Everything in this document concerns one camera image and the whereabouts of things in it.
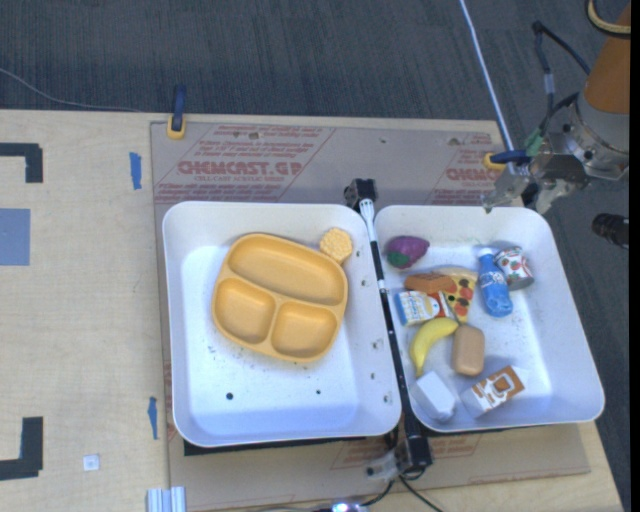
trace blue bottle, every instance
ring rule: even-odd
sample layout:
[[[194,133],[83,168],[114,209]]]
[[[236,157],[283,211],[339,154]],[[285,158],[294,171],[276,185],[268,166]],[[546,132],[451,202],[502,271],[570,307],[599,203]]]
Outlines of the blue bottle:
[[[478,259],[478,285],[487,312],[496,318],[511,314],[513,303],[509,298],[509,286],[504,273],[493,262],[493,251],[489,248],[480,249]]]

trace white plastic tray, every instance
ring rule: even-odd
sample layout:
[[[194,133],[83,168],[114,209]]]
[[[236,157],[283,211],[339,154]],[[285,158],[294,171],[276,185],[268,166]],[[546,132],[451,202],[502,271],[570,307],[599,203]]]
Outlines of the white plastic tray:
[[[435,370],[455,395],[507,364],[530,370],[525,391],[477,419],[458,400],[446,423],[431,419],[415,402],[418,419],[438,432],[462,432],[576,423],[597,418],[604,408],[604,392],[586,340],[562,262],[549,225],[525,208],[390,206],[375,219],[381,249],[394,236],[429,240],[427,255],[408,270],[383,261],[385,282],[394,294],[403,289],[409,273],[442,265],[477,270],[477,249],[519,245],[535,277],[532,285],[511,293],[513,313],[493,318],[485,313],[479,288],[469,311],[469,324],[483,330],[486,340],[484,371],[478,377],[457,375],[450,366],[451,341],[437,342],[425,371]],[[415,382],[408,348],[416,328],[402,326],[392,307],[408,386]]]
[[[349,296],[331,350],[313,363],[283,361],[226,339],[211,296],[230,245],[269,233],[318,247],[346,230]],[[163,219],[171,339],[173,415],[184,439],[220,447],[381,435],[401,413],[366,227],[338,205],[185,202]]]

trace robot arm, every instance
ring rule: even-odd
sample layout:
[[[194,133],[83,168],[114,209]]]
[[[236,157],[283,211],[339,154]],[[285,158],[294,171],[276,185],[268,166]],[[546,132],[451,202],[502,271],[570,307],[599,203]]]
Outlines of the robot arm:
[[[631,40],[624,33],[631,30],[631,2],[611,26],[623,35],[608,32],[582,91],[571,98],[569,123],[561,133],[545,134],[527,163],[506,164],[495,189],[483,198],[488,212],[523,197],[544,213],[592,178],[619,180],[628,174]]]

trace purple vegetable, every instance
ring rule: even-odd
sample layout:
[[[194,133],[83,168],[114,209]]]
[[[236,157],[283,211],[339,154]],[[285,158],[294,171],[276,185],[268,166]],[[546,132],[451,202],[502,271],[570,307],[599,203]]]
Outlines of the purple vegetable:
[[[415,236],[397,236],[386,247],[387,261],[396,268],[409,268],[427,254],[429,242]]]

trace table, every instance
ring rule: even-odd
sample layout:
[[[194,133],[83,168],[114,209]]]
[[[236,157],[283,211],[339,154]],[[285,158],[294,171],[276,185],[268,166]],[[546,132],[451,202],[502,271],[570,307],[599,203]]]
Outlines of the table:
[[[36,143],[44,162],[44,182],[26,183],[25,159],[0,157],[0,208],[30,210],[28,265],[0,266],[0,461],[18,458],[23,418],[44,423],[43,468],[37,478],[0,481],[0,510],[144,510],[147,489],[170,487],[163,431],[154,439],[148,415],[153,397],[157,425],[165,424],[149,126],[166,119],[0,112],[0,143]],[[495,123],[485,121],[189,119],[446,127],[499,140]],[[132,184],[130,153],[141,157],[140,188]],[[590,473],[428,495],[447,511],[621,510],[595,424],[579,431]],[[94,459],[85,456],[96,454],[99,470],[91,470]],[[396,493],[374,510],[421,506]]]

